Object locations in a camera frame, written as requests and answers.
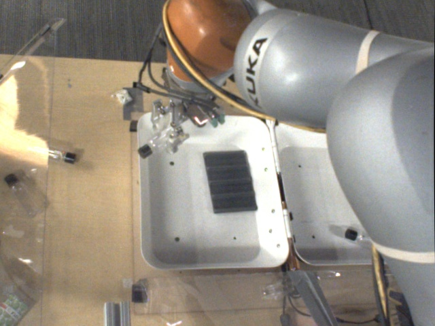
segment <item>gray carpet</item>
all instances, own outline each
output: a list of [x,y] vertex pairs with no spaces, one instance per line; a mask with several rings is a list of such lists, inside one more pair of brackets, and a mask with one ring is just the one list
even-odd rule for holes
[[[434,0],[268,0],[278,7],[426,41]],[[58,56],[142,60],[163,0],[0,0],[0,53],[13,54],[46,21],[63,17]],[[158,60],[163,53],[158,52]]]

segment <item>white plastic tray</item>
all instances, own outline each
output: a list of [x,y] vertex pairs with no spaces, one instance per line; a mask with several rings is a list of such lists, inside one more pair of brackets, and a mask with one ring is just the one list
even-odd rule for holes
[[371,264],[370,241],[345,238],[347,228],[366,232],[336,178],[326,135],[286,125],[275,135],[299,257],[313,265]]
[[[237,116],[217,128],[183,127],[190,138],[177,153],[139,159],[145,260],[176,270],[281,265],[289,247],[268,128]],[[148,113],[138,123],[139,146],[151,137]],[[247,153],[258,210],[215,214],[203,153],[240,149]]]

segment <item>metal bracket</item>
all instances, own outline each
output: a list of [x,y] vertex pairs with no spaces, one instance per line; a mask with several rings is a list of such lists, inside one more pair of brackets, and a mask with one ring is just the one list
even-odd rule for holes
[[105,326],[131,326],[130,302],[104,304]]
[[318,325],[338,326],[331,307],[319,286],[317,275],[314,272],[295,270],[288,272],[293,286],[302,296],[311,316]]
[[122,115],[124,121],[131,121],[131,114],[133,112],[143,111],[143,96],[142,91],[137,88],[125,88],[130,100],[127,100],[122,106]]

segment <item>clear plastic sheet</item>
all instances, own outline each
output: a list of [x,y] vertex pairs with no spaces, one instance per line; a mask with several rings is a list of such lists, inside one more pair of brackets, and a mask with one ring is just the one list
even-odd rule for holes
[[[56,31],[0,56],[0,325],[41,325]],[[36,56],[44,48],[44,54]]]
[[[225,270],[159,270],[151,267],[141,252],[139,165],[136,136],[132,136],[133,170],[133,295],[142,303],[131,304],[132,320],[150,325],[315,325],[303,299],[293,295],[280,268]],[[371,265],[336,264],[310,266],[337,317],[367,321],[377,315]],[[377,325],[374,321],[367,325]]]

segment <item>cable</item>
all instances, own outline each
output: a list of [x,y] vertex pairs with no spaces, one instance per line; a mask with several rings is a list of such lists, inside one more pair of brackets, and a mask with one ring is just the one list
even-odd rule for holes
[[368,23],[370,29],[373,30],[373,23],[372,23],[372,19],[370,18],[370,12],[368,9],[367,0],[362,0],[362,1],[364,3],[364,9],[366,10],[367,23]]
[[337,318],[337,317],[335,319],[337,320],[338,323],[350,323],[351,325],[364,325],[366,323],[371,323],[373,321],[375,321],[377,323],[379,322],[377,316],[375,316],[371,320],[366,320],[366,321],[348,321],[348,320],[343,320],[343,319]]
[[177,42],[175,41],[175,39],[173,37],[172,30],[171,30],[171,27],[169,26],[169,21],[168,21],[168,16],[167,16],[167,10],[168,10],[168,6],[169,6],[170,1],[171,0],[166,0],[164,5],[163,5],[162,18],[163,18],[164,33],[166,35],[168,45],[172,48],[172,50],[174,51],[177,58],[184,64],[185,68],[187,68],[188,72],[190,74],[192,74],[203,87],[205,87],[210,92],[212,92],[214,95],[216,95],[218,98],[220,98],[223,101],[227,102],[228,104],[232,105],[236,109],[239,109],[245,113],[248,113],[249,115],[258,117],[262,120],[276,121],[275,118],[273,118],[269,115],[265,115],[264,113],[260,113],[256,110],[245,107],[244,105],[228,98],[224,93],[222,93],[221,90],[218,90],[217,88],[212,86],[204,76],[202,76],[198,71],[196,71],[196,69],[187,60],[186,55],[180,50],[179,45],[177,45]]
[[[151,70],[151,63],[152,63],[152,52],[154,50],[154,46],[156,44],[156,41],[158,39],[158,36],[160,34],[162,30],[162,24],[160,23],[156,29],[156,32],[154,33],[152,42],[150,44],[150,48],[147,51],[145,60],[143,61],[143,65],[141,67],[141,70],[139,71],[139,79],[136,85],[136,88],[143,90],[145,92],[152,92],[154,94],[158,94],[161,96],[165,96],[165,97],[169,97],[169,98],[176,98],[179,100],[183,100],[183,101],[188,101],[190,103],[194,103],[198,106],[201,106],[205,111],[210,112],[213,111],[214,109],[218,108],[218,106],[211,102],[211,101],[206,101],[205,99],[201,99],[201,98],[197,98],[195,96],[189,95],[187,93],[184,92],[180,92],[177,90],[174,90],[172,88],[168,88],[162,84],[160,84],[152,75],[152,70]],[[155,84],[157,87],[159,87],[160,89],[166,90],[167,93],[158,91],[158,90],[154,90],[148,86],[145,86],[142,84],[142,77],[143,77],[143,73],[145,72],[145,69],[148,67],[148,75],[151,79],[151,81],[153,82],[153,84]]]
[[[260,118],[261,120],[270,120],[276,122],[277,120],[274,117],[266,115],[265,113],[256,111],[254,109],[251,109],[245,101],[241,101],[242,99],[235,96],[233,93],[229,93],[224,89],[220,88],[219,86],[217,86],[216,84],[214,84],[212,81],[207,79],[207,77],[205,77],[199,71],[199,69],[195,67],[193,62],[190,62],[188,60],[188,56],[186,54],[187,52],[184,52],[182,50],[181,44],[177,42],[176,37],[172,33],[171,26],[169,25],[167,10],[170,1],[171,0],[166,0],[163,5],[163,11],[162,11],[163,31],[164,31],[163,35],[169,51],[171,52],[175,61],[181,67],[183,72],[189,77],[191,77],[195,82],[200,84],[203,88],[207,89],[215,96],[222,99],[229,105],[232,105],[236,109],[239,109],[247,113],[248,115],[252,115],[254,117]],[[303,130],[308,130],[311,132],[321,132],[321,133],[326,132],[325,129],[323,128],[312,128],[312,127],[299,126],[297,124],[288,124],[288,123],[284,123],[284,124]]]
[[298,314],[311,318],[311,315],[310,315],[310,314],[307,314],[307,313],[305,313],[305,312],[303,312],[303,311],[297,309],[297,307],[294,305],[294,303],[293,303],[291,297],[288,298],[288,301],[290,302],[290,305],[292,306],[292,308],[293,308],[293,309],[294,309]]
[[283,299],[283,314],[285,314],[285,307],[286,307],[286,303],[287,302],[287,297],[284,295],[284,299]]

